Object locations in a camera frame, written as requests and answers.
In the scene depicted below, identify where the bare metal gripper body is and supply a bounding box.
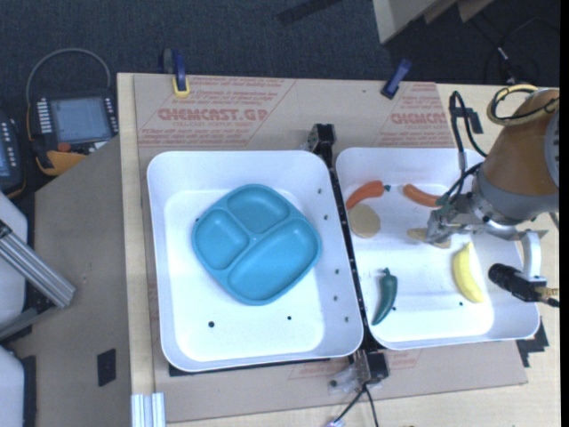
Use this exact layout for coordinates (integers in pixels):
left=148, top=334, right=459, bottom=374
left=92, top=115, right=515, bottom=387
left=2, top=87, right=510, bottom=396
left=429, top=192, right=522, bottom=240

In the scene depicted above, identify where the black cylinder on white bracket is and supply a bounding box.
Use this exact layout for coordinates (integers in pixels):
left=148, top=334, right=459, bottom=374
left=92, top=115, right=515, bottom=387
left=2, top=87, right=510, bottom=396
left=487, top=229, right=549, bottom=304

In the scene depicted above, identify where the black block with thin wires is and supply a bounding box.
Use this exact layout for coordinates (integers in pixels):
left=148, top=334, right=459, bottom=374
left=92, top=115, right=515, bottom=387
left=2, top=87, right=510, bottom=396
left=306, top=123, right=336, bottom=157
left=355, top=351, right=390, bottom=383

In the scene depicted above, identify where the orange carrot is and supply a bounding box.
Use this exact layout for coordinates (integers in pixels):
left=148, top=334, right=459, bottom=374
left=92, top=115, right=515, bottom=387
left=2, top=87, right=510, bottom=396
left=345, top=180, right=392, bottom=210

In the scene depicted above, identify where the blue divided plate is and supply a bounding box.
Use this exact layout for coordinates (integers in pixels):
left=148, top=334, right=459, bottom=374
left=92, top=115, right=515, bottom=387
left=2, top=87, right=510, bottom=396
left=191, top=183, right=324, bottom=307

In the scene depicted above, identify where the thin black and white rod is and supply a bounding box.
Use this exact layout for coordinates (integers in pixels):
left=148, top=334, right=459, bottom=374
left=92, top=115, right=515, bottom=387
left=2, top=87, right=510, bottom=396
left=325, top=148, right=371, bottom=352

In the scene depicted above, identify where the round tan biscuit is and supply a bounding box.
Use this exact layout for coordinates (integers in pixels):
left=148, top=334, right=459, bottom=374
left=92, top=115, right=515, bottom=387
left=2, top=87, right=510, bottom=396
left=348, top=203, right=382, bottom=239

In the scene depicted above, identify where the white plastic tray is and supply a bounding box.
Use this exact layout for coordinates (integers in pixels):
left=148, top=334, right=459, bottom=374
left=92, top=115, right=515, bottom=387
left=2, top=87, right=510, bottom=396
left=146, top=149, right=365, bottom=374
left=334, top=146, right=542, bottom=351

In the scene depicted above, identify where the green chili pepper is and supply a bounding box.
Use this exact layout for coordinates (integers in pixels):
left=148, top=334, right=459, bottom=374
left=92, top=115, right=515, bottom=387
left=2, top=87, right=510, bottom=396
left=371, top=267, right=398, bottom=326

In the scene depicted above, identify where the yellow banana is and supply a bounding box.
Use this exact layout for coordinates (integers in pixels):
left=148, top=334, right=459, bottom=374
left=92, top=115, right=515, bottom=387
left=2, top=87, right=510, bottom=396
left=452, top=241, right=486, bottom=304

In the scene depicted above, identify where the brown cardboard board red print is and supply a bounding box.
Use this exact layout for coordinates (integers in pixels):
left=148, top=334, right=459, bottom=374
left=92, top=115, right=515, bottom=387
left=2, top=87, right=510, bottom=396
left=132, top=74, right=530, bottom=424

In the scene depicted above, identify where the orange sausage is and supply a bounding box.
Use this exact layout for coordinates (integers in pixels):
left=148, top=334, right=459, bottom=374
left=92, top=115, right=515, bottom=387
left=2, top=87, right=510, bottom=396
left=402, top=183, right=444, bottom=208

